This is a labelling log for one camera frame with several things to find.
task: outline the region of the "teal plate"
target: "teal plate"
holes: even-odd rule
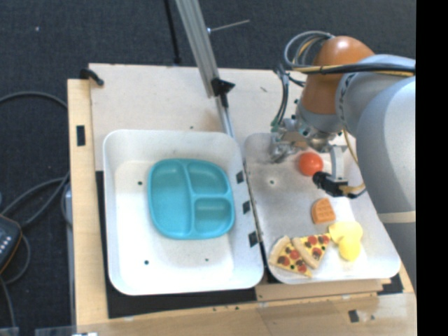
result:
[[[228,232],[235,206],[227,174],[205,160],[167,159],[148,175],[150,217],[173,239],[210,239]]]

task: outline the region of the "black clip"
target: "black clip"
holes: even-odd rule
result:
[[[211,80],[211,86],[213,88],[213,93],[215,94],[215,96],[219,96],[221,98],[221,103],[223,104],[223,107],[228,108],[229,101],[227,100],[227,93],[233,87],[235,87],[235,84],[224,80],[220,80],[219,78],[215,77],[213,80]]]
[[[79,78],[83,80],[88,80],[91,78],[97,83],[98,86],[102,86],[104,84],[104,81],[91,69],[81,69],[81,71],[79,71]]]

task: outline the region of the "black floor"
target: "black floor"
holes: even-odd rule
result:
[[[271,69],[300,32],[323,30],[362,40],[376,53],[416,57],[417,0],[199,0],[210,27],[249,19],[212,33],[219,67]],[[181,65],[194,66],[179,14],[170,0]],[[163,0],[0,0],[0,193],[3,211],[15,198],[69,169],[67,79],[91,62],[173,64],[175,52]],[[1,99],[16,92],[20,97]],[[34,193],[7,216],[30,219],[57,184]],[[393,227],[397,249],[417,284],[415,224]],[[21,335],[70,324],[66,223],[60,194],[24,228],[31,258],[8,284]],[[3,273],[26,262],[24,244]],[[0,329],[11,326],[0,290]]]

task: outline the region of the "red ball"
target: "red ball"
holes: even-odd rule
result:
[[[323,169],[323,161],[319,154],[306,152],[299,155],[298,167],[305,176],[313,176]]]

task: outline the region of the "black pole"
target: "black pole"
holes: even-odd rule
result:
[[[172,14],[171,14],[171,9],[169,8],[169,1],[168,0],[163,0],[163,2],[164,2],[164,6],[165,6],[165,12],[167,13],[169,32],[171,34],[171,41],[173,43],[174,63],[175,64],[180,64],[181,63],[181,56],[179,54],[179,47],[177,45],[176,30],[174,29],[173,17],[172,17]]]

